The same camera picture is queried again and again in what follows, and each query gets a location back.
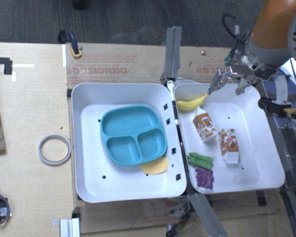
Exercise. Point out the yellow banana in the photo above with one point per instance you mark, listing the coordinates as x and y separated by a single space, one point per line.
187 105

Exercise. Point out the white plastic tray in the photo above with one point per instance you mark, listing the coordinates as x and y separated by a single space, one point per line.
249 176
128 181

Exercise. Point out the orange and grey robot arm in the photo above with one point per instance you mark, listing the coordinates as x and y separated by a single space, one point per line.
273 13

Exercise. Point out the black cylinder on white bracket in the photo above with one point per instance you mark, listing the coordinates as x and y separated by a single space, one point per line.
277 106

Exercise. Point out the white tape roll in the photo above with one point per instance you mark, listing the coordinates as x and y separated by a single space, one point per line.
41 154

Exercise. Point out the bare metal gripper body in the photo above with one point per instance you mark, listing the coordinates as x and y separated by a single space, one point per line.
255 69

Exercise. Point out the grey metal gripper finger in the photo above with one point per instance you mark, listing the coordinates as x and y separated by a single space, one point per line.
244 84
220 79

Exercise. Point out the green asparagus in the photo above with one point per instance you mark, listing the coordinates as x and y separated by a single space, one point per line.
199 160

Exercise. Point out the blue divided plate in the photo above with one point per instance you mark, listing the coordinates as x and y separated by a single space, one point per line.
130 125

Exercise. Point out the brown cardboard board, red print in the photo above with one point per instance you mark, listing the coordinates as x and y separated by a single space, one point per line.
128 65

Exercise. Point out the purple grapes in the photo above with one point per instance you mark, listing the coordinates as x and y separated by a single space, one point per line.
204 178

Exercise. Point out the yellow round biscuit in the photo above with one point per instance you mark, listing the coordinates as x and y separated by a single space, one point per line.
158 168

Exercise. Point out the orange and white carton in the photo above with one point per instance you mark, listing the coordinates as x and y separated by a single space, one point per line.
205 126
229 144

